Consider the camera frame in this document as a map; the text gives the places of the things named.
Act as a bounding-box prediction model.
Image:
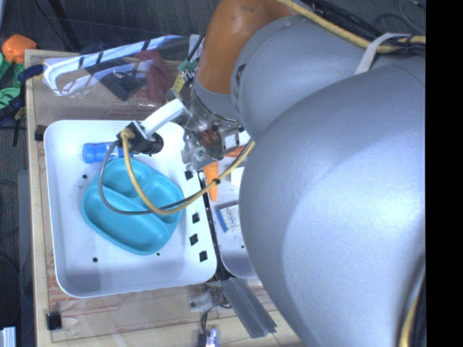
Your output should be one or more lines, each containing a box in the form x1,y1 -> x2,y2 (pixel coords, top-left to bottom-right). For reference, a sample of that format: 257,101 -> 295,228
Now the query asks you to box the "brown cardboard board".
24,48 -> 305,347

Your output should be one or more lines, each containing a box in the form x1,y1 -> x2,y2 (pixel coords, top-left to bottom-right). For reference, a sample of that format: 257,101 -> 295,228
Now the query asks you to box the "white plastic tray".
198,130 -> 262,280
43,119 -> 218,299

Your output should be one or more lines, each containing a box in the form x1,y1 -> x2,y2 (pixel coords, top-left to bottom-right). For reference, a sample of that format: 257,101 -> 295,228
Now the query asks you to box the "orange carrot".
203,160 -> 221,202

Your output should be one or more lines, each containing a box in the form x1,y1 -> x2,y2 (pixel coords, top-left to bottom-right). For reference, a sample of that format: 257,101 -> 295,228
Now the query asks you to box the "blue and white packet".
216,204 -> 242,234

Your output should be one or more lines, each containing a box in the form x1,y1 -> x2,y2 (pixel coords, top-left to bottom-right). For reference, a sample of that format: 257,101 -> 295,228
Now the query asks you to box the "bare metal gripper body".
166,79 -> 244,150

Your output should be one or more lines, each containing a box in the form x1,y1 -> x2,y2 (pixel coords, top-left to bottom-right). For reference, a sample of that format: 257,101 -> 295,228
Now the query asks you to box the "blue plastic bottle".
82,141 -> 135,165

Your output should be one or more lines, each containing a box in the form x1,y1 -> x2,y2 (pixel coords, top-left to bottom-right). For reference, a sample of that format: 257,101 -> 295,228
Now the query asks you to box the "blue divided plate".
80,157 -> 186,257

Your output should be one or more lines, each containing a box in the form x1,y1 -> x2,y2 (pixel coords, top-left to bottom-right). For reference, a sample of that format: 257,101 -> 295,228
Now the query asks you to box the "black cylinder on white bracket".
116,98 -> 191,157

